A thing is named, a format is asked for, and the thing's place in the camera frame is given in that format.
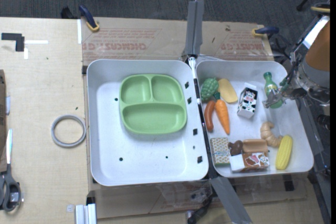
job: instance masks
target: toy bottle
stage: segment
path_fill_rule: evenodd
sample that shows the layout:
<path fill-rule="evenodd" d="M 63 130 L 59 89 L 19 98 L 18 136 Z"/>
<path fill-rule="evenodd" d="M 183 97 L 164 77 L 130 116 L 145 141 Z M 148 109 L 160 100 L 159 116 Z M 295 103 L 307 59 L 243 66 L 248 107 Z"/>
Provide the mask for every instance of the toy bottle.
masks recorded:
<path fill-rule="evenodd" d="M 278 86 L 276 85 L 276 83 L 274 81 L 272 81 L 272 74 L 271 74 L 271 72 L 266 72 L 264 74 L 264 78 L 266 80 L 266 84 L 265 84 L 265 93 L 266 93 L 266 95 L 268 96 L 269 93 L 271 92 L 271 90 L 275 90 L 275 92 L 278 92 Z M 277 109 L 277 108 L 279 108 L 281 106 L 282 106 L 282 100 L 279 100 L 275 104 L 270 105 L 270 108 Z"/>

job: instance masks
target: orange object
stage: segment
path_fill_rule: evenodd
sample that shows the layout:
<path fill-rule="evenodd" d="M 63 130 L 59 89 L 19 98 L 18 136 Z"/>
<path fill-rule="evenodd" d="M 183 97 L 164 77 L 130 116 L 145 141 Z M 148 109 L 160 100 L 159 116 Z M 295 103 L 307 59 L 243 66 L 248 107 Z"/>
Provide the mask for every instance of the orange object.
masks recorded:
<path fill-rule="evenodd" d="M 221 125 L 224 128 L 226 134 L 230 134 L 230 120 L 229 120 L 229 112 L 226 106 L 226 103 L 218 99 L 215 104 L 215 111 L 217 113 L 218 119 L 221 122 Z"/>
<path fill-rule="evenodd" d="M 209 132 L 211 132 L 214 129 L 214 124 L 212 122 L 212 114 L 215 109 L 215 104 L 216 104 L 215 101 L 210 100 L 208 104 L 206 105 L 205 111 L 204 111 L 205 124 Z"/>
<path fill-rule="evenodd" d="M 312 68 L 330 71 L 330 21 L 318 33 L 307 51 L 306 62 Z"/>

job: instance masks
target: green plate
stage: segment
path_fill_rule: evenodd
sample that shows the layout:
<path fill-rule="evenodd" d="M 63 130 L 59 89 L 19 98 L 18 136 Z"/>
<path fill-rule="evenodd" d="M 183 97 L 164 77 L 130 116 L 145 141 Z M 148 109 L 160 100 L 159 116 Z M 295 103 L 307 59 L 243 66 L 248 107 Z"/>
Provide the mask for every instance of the green plate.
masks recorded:
<path fill-rule="evenodd" d="M 187 120 L 179 82 L 163 74 L 125 78 L 119 90 L 120 114 L 125 127 L 136 134 L 174 133 Z"/>

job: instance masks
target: wooden table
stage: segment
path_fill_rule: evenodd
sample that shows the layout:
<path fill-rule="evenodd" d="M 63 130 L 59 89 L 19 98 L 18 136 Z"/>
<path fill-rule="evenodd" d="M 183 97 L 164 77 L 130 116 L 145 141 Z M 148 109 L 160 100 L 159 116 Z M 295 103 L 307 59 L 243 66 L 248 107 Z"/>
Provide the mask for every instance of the wooden table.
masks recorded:
<path fill-rule="evenodd" d="M 0 69 L 5 70 L 13 129 L 12 174 L 24 202 L 18 210 L 0 211 L 0 223 L 74 223 L 74 205 L 85 205 L 88 194 L 86 143 L 57 146 L 50 135 L 53 121 L 63 114 L 85 118 L 82 46 L 78 21 L 71 19 L 0 18 L 2 33 L 20 33 L 28 59 L 15 51 L 15 42 L 0 40 Z M 37 41 L 47 44 L 34 44 Z M 66 142 L 78 139 L 80 126 L 70 120 L 56 128 Z M 301 199 L 247 204 L 254 223 L 323 223 L 312 185 Z M 185 212 L 98 220 L 99 223 L 186 223 Z M 230 223 L 224 208 L 212 208 L 199 221 Z"/>

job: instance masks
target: white tray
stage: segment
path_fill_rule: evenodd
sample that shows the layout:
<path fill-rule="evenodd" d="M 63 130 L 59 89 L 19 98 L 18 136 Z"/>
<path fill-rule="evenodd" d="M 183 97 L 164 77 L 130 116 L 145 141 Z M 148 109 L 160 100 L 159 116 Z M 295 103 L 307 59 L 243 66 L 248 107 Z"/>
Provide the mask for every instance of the white tray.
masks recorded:
<path fill-rule="evenodd" d="M 201 87 L 206 78 L 228 79 L 238 98 L 244 89 L 244 83 L 250 83 L 257 87 L 258 98 L 255 115 L 244 118 L 237 115 L 238 102 L 227 104 L 230 118 L 230 135 L 226 135 L 217 118 L 213 115 L 214 131 L 209 132 L 209 138 L 227 137 L 230 142 L 248 138 L 260 138 L 260 127 L 263 122 L 271 121 L 275 127 L 272 132 L 276 135 L 289 134 L 293 138 L 293 148 L 289 165 L 286 170 L 276 170 L 275 159 L 277 148 L 269 148 L 270 167 L 263 172 L 232 173 L 230 166 L 215 167 L 217 172 L 225 177 L 247 177 L 284 173 L 303 173 L 313 166 L 313 154 L 307 139 L 305 128 L 295 101 L 287 100 L 286 104 L 278 109 L 265 109 L 262 101 L 266 100 L 264 92 L 265 80 L 263 74 L 272 73 L 273 81 L 277 84 L 287 75 L 285 68 L 273 61 L 201 61 L 196 67 L 198 83 Z"/>
<path fill-rule="evenodd" d="M 187 122 L 178 132 L 141 135 L 124 127 L 118 100 L 120 84 L 130 75 L 145 73 L 165 74 L 180 83 Z M 96 60 L 88 67 L 87 81 L 91 173 L 99 184 L 194 181 L 207 174 L 204 135 L 193 76 L 187 64 L 170 60 Z"/>

